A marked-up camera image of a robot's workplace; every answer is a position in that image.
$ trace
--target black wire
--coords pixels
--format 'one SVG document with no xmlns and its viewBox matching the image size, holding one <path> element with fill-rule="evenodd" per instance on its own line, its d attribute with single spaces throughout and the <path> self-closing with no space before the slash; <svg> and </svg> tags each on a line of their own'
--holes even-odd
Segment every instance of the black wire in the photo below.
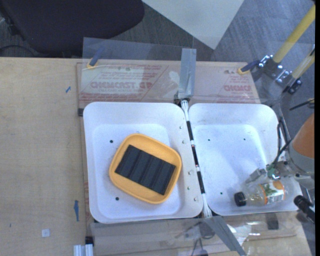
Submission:
<svg viewBox="0 0 320 256">
<path fill-rule="evenodd" d="M 279 123 L 281 123 L 281 125 L 282 125 L 283 138 L 284 138 L 284 141 L 287 143 L 288 142 L 288 138 L 287 138 L 288 135 L 287 135 L 287 131 L 286 131 L 283 117 L 280 118 Z"/>
<path fill-rule="evenodd" d="M 192 250 L 192 253 L 191 253 L 191 255 L 190 255 L 190 256 L 193 256 L 193 255 L 194 255 L 194 253 L 195 253 L 195 249 L 196 249 L 196 246 L 197 246 L 197 243 L 198 243 L 198 240 L 199 240 L 199 239 L 197 239 L 197 240 L 195 241 L 195 243 L 194 243 L 194 247 L 193 247 L 193 250 Z"/>
<path fill-rule="evenodd" d="M 200 241 L 200 246 L 201 246 L 201 249 L 203 250 L 204 247 L 202 246 L 202 241 L 201 241 L 201 238 L 199 238 L 199 241 Z"/>
<path fill-rule="evenodd" d="M 281 144 L 282 144 L 282 141 L 281 141 L 281 133 L 280 133 L 280 122 L 278 123 L 277 127 L 276 127 L 276 131 L 277 131 L 277 134 L 278 134 L 278 152 L 276 154 L 276 157 L 274 159 L 274 161 L 272 162 L 274 165 L 277 164 L 278 160 L 279 160 L 279 156 L 280 156 L 280 151 L 281 151 Z"/>
<path fill-rule="evenodd" d="M 32 55 L 32 57 L 35 57 L 34 53 L 33 53 L 31 50 L 29 50 L 27 47 L 24 47 L 24 46 L 21 46 L 21 45 L 15 45 L 15 44 L 13 44 L 13 45 L 7 45 L 7 46 L 4 46 L 4 47 L 0 48 L 0 53 L 1 53 L 3 50 L 8 49 L 8 48 L 11 48 L 11 47 L 22 48 L 22 49 L 24 49 L 25 51 L 29 52 L 29 53 Z"/>
<path fill-rule="evenodd" d="M 273 161 L 274 166 L 277 165 L 280 155 L 281 155 L 282 152 L 287 148 L 287 146 L 290 144 L 291 141 L 292 141 L 292 139 L 290 139 L 290 140 L 281 148 L 281 150 L 278 152 L 276 158 L 275 158 L 274 161 Z"/>
<path fill-rule="evenodd" d="M 289 108 L 289 110 L 290 110 L 290 111 L 291 111 L 291 110 L 295 110 L 295 109 L 300 108 L 300 107 L 302 107 L 302 106 L 304 106 L 304 105 L 307 105 L 307 104 L 310 103 L 310 102 L 313 102 L 314 100 L 315 100 L 314 98 L 309 99 L 309 100 L 307 100 L 307 101 L 305 101 L 305 102 L 303 102 L 303 103 L 301 103 L 301 104 L 299 104 L 299 105 L 296 105 L 296 106 L 294 106 L 294 107 L 292 107 L 292 108 Z"/>
</svg>

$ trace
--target yellow tray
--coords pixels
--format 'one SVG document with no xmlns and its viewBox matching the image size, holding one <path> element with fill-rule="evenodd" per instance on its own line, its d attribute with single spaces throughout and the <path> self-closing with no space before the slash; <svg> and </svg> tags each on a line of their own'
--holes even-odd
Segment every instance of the yellow tray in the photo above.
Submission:
<svg viewBox="0 0 320 256">
<path fill-rule="evenodd" d="M 132 145 L 175 166 L 164 195 L 142 186 L 118 173 L 115 173 L 129 145 Z M 128 193 L 129 195 L 150 204 L 160 204 L 168 199 L 172 190 L 174 189 L 181 171 L 181 167 L 182 161 L 180 155 L 174 149 L 154 138 L 140 133 L 134 133 L 126 137 L 116 151 L 109 167 L 109 176 L 112 183 L 116 187 Z"/>
</svg>

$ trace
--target black sponge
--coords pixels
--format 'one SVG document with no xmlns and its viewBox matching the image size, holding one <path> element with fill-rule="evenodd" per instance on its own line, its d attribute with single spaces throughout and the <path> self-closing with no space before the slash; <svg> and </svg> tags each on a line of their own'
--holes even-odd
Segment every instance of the black sponge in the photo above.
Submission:
<svg viewBox="0 0 320 256">
<path fill-rule="evenodd" d="M 164 195 L 175 168 L 175 165 L 129 145 L 115 173 Z"/>
</svg>

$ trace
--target wooden surface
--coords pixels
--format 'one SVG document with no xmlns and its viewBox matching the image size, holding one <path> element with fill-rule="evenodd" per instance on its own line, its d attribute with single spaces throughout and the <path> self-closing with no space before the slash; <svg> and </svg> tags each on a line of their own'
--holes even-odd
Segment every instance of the wooden surface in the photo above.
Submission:
<svg viewBox="0 0 320 256">
<path fill-rule="evenodd" d="M 85 242 L 80 61 L 0 58 L 0 256 L 71 256 Z M 244 242 L 245 251 L 311 255 L 301 224 L 294 225 L 297 235 Z"/>
</svg>

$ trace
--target yellow pole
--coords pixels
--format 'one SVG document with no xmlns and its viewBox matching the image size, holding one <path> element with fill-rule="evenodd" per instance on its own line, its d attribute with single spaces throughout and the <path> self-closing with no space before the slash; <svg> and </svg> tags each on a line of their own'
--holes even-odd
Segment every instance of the yellow pole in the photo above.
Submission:
<svg viewBox="0 0 320 256">
<path fill-rule="evenodd" d="M 274 62 L 280 63 L 282 61 L 282 59 L 286 56 L 286 54 L 290 51 L 290 49 L 294 46 L 294 44 L 298 41 L 298 39 L 302 36 L 302 34 L 306 31 L 310 24 L 315 20 L 315 18 L 316 5 L 314 4 L 300 21 L 300 23 L 296 26 L 291 35 L 286 39 L 281 48 L 274 55 Z"/>
<path fill-rule="evenodd" d="M 307 56 L 292 72 L 292 77 L 298 79 L 315 62 L 315 54 Z"/>
</svg>

